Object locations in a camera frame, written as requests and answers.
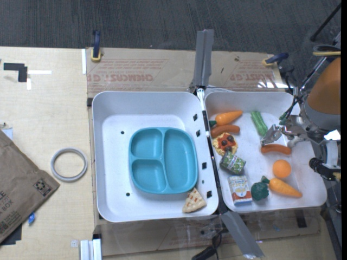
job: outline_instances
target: wooden table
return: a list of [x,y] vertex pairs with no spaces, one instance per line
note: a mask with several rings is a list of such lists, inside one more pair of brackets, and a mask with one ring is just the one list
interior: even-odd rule
[[[79,259],[76,244],[91,239],[94,224],[91,147],[87,80],[82,49],[0,47],[0,121],[13,127],[14,143],[42,170],[51,173],[50,160],[65,147],[76,147],[88,157],[89,168],[76,182],[60,182],[59,189],[37,211],[29,226],[23,223],[22,240],[0,246],[0,259]],[[17,81],[17,72],[3,70],[4,62],[24,63],[31,74],[31,90]],[[82,169],[81,160],[66,154],[56,162],[65,176]],[[260,243],[267,259],[334,259],[335,253],[323,219],[320,232]],[[190,259],[203,248],[160,251],[107,259]],[[245,259],[236,244],[220,248],[220,257]]]

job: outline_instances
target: black fabric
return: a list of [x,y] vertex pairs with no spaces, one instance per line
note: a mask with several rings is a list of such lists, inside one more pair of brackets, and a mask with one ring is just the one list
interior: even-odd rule
[[341,29],[341,0],[0,0],[0,46],[195,50],[196,32],[214,29],[213,50],[289,53],[301,81]]

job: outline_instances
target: orange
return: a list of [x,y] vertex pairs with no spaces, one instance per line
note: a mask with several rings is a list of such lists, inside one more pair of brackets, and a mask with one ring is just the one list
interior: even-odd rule
[[272,166],[273,174],[278,178],[286,178],[292,172],[291,165],[286,160],[277,160]]

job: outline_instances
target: blue plate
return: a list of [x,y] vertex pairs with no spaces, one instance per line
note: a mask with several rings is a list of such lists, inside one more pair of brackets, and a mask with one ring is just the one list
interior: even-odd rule
[[150,127],[136,131],[130,139],[129,167],[135,186],[147,193],[183,193],[197,182],[193,140],[176,128]]

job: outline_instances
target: pizza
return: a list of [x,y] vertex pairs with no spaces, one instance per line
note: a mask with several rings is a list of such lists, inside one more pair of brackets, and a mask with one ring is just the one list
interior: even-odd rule
[[212,140],[212,145],[215,147],[219,155],[224,155],[226,151],[232,154],[236,153],[238,148],[235,138],[229,133],[222,133]]
[[204,206],[206,206],[206,201],[202,198],[201,194],[196,188],[193,188],[187,195],[185,199],[185,204],[182,208],[183,213],[194,212]]

